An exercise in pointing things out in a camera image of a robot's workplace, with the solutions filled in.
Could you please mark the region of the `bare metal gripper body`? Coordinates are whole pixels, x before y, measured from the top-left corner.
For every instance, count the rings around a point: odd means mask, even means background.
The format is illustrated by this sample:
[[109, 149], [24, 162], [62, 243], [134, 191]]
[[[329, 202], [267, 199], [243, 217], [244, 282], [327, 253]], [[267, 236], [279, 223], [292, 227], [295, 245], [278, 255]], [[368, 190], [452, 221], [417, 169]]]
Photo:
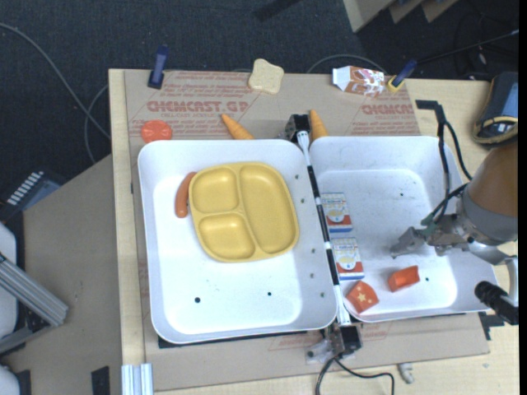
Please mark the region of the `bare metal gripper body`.
[[461, 249], [492, 265], [515, 261], [499, 246], [515, 240], [515, 218], [504, 215], [444, 216], [426, 238], [438, 253]]

